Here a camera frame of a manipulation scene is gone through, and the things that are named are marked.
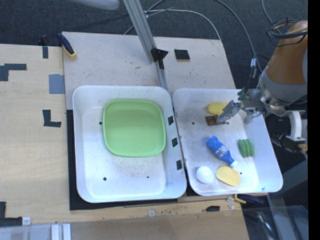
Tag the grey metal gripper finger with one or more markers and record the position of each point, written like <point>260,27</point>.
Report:
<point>228,112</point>
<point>250,117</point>

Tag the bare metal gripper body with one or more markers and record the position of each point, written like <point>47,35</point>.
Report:
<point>255,100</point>

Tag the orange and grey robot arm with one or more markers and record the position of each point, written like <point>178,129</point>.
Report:
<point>285,64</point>

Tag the yellow corn cob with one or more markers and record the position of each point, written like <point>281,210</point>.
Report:
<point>216,108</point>

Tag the brown chocolate bar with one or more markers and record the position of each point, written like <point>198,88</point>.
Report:
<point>211,120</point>

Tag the green ribbed pea pod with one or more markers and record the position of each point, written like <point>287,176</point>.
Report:
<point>246,148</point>

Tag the blue plastic bottle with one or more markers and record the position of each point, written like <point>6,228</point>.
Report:
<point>220,150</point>

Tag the white plastic tray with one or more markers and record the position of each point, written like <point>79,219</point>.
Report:
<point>125,179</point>
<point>200,146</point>

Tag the yellow oval slice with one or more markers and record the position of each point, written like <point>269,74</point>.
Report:
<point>228,176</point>

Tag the white egg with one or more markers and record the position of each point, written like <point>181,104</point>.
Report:
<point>205,174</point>

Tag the black block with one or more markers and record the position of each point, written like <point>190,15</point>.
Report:
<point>182,54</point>

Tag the green plate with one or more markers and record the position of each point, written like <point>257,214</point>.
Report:
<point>133,127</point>

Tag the pale wood board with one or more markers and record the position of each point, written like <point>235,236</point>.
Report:
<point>112,64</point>

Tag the black cylinder on white bracket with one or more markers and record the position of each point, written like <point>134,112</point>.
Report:
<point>295,131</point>

